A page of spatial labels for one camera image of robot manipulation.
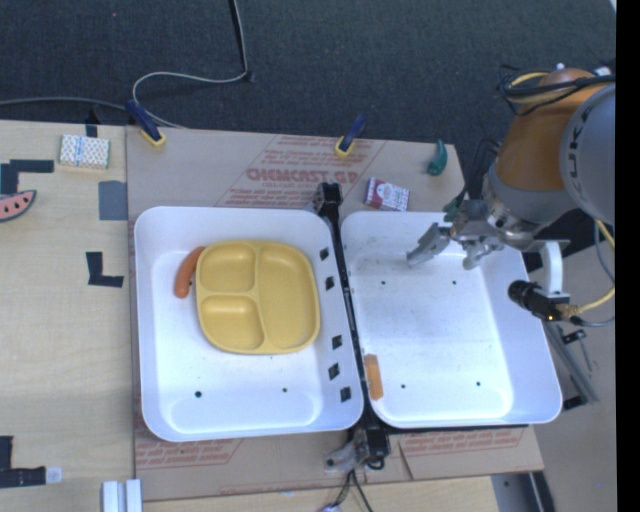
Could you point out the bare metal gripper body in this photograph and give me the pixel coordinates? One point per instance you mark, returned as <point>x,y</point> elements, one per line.
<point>477,225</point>

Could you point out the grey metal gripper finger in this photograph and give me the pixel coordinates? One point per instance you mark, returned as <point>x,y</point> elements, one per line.
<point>476,255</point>
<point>429,246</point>

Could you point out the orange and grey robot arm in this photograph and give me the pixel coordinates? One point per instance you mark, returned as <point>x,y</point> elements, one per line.
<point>540,155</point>

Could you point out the red and white carton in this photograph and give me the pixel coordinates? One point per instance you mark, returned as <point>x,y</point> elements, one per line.
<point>386,194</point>

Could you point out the green chili pepper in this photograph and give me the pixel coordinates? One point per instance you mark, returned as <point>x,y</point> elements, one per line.
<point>438,161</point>

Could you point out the white plastic tray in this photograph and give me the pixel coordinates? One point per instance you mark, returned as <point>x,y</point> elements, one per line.
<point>440,335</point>
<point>235,395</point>

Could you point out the thin black rod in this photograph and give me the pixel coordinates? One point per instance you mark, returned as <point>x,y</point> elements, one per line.
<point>348,300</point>

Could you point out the yellow divided plate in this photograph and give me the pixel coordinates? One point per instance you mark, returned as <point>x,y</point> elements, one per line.
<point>280,295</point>

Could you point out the brown cardboard board red print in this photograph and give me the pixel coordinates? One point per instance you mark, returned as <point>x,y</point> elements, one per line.
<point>200,170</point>

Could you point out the orange sausage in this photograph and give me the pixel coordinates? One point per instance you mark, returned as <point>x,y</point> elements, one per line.
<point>184,275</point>

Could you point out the red watermelon slice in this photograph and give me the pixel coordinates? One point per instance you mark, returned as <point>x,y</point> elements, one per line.
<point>15,204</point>

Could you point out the black cylinder on white bracket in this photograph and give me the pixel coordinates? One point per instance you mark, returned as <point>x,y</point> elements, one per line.
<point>530,296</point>

